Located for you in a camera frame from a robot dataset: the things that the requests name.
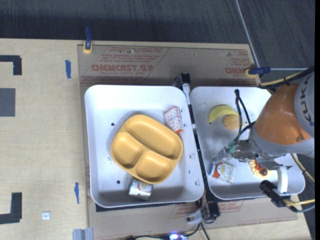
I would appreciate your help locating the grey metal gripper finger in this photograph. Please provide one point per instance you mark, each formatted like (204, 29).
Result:
(223, 154)
(272, 165)

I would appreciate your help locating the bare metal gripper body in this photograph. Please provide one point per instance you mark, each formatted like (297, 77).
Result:
(246, 151)

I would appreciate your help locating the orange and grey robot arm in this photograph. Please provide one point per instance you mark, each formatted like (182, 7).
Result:
(280, 119)

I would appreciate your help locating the yellow and orange toy food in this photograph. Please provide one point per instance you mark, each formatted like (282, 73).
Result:
(260, 172)

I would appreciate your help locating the white packet with red print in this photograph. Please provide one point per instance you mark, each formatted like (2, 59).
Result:
(225, 172)

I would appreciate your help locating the thin black and white rod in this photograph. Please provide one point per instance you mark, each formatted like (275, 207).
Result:
(197, 139)

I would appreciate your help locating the white plastic tray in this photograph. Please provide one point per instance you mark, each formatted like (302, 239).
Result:
(105, 124)
(250, 186)

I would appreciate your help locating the tan round biscuit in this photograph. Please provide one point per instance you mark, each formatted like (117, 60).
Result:
(232, 122)

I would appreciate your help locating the yellow banana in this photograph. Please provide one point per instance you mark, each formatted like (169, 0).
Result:
(218, 111)

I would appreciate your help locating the orange and white carton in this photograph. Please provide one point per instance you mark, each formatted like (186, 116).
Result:
(173, 119)

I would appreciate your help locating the orange divided plate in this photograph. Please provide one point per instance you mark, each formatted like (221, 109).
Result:
(147, 146)

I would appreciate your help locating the brown cardboard board red print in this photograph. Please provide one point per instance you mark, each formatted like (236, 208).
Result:
(205, 66)

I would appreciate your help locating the white and orange can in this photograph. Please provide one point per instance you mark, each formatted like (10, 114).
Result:
(140, 190)

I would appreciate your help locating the small white square block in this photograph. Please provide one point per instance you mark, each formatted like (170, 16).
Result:
(46, 215)

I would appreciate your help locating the black cylinder on white bracket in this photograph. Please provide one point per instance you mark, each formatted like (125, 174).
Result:
(282, 177)

